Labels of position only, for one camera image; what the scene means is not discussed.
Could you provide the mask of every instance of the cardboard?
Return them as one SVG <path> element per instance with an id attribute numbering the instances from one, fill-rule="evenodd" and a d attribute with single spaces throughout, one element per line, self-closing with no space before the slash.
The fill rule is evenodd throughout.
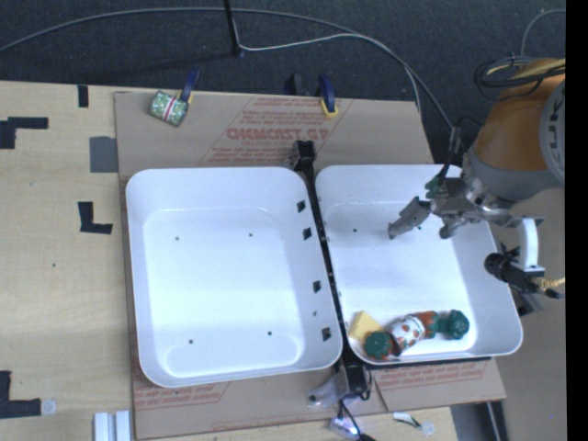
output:
<path id="1" fill-rule="evenodd" d="M 316 170 L 330 164 L 432 163 L 416 106 L 337 100 L 326 118 L 317 98 L 196 93 L 175 128 L 148 114 L 151 93 L 116 93 L 121 223 L 128 292 L 132 388 L 137 439 L 328 419 L 334 408 L 307 408 L 307 392 L 332 371 L 303 372 L 169 390 L 141 373 L 137 357 L 125 186 L 148 168 L 275 165 L 295 140 L 313 140 Z M 447 406 L 504 397 L 493 360 L 374 372 L 368 401 L 354 413 Z"/>

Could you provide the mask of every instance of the black metal bar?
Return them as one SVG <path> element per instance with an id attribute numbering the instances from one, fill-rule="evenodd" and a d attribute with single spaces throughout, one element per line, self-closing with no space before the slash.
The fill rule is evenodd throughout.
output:
<path id="1" fill-rule="evenodd" d="M 224 13 L 227 17 L 227 23 L 229 24 L 229 33 L 231 34 L 231 42 L 232 42 L 232 53 L 237 57 L 243 55 L 243 51 L 241 50 L 241 46 L 239 45 L 239 39 L 237 37 L 237 28 L 235 27 L 235 22 L 232 19 L 232 10 L 231 10 L 231 2 L 229 0 L 222 0 L 224 4 Z"/>

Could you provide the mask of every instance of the white tray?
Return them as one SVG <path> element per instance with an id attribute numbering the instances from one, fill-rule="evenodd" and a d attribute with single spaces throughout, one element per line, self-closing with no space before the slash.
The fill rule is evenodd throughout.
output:
<path id="1" fill-rule="evenodd" d="M 329 367 L 343 338 L 306 186 L 281 167 L 146 170 L 127 186 L 144 374 L 164 387 Z"/>
<path id="2" fill-rule="evenodd" d="M 470 330 L 461 340 L 438 335 L 406 350 L 391 364 L 405 364 L 513 353 L 523 331 L 505 283 L 484 270 L 496 251 L 486 222 L 439 238 L 443 222 L 429 216 L 420 229 L 388 237 L 388 224 L 414 197 L 425 199 L 424 185 L 439 165 L 330 166 L 316 181 L 329 254 L 345 325 L 360 311 L 386 326 L 416 311 L 463 311 Z M 452 168 L 449 175 L 458 175 Z M 361 344 L 356 354 L 375 365 Z"/>

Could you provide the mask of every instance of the wooden surface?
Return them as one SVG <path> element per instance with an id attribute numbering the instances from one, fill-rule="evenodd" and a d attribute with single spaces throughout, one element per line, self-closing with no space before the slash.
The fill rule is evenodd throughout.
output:
<path id="1" fill-rule="evenodd" d="M 0 370 L 11 400 L 54 399 L 52 415 L 0 420 L 0 439 L 91 439 L 92 416 L 131 409 L 130 354 L 116 173 L 90 173 L 89 138 L 115 136 L 112 94 L 74 85 L 0 83 L 0 119 L 48 117 L 0 150 Z M 81 233 L 78 201 L 110 235 Z M 455 440 L 448 408 L 417 411 L 434 440 Z M 391 414 L 357 418 L 375 439 L 421 439 Z M 326 422 L 183 436 L 180 440 L 338 439 Z"/>

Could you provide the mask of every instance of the yellow sponge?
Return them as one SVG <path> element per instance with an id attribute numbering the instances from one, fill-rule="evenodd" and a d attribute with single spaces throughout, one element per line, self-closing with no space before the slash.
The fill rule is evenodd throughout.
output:
<path id="1" fill-rule="evenodd" d="M 347 334 L 351 338 L 355 338 L 363 343 L 366 337 L 372 332 L 383 332 L 384 327 L 372 319 L 366 312 L 361 311 L 356 314 L 356 317 L 349 328 Z"/>

